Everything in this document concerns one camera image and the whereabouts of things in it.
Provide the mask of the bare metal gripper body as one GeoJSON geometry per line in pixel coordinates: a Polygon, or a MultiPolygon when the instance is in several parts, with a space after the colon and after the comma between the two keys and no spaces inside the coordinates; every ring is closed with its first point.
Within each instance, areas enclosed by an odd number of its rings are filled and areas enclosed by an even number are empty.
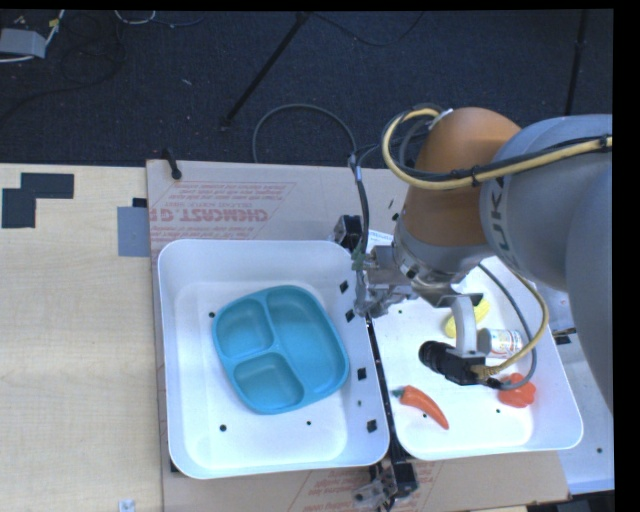
{"type": "Polygon", "coordinates": [[[449,274],[394,245],[372,249],[365,259],[363,281],[369,301],[442,301],[451,294],[449,274]]]}

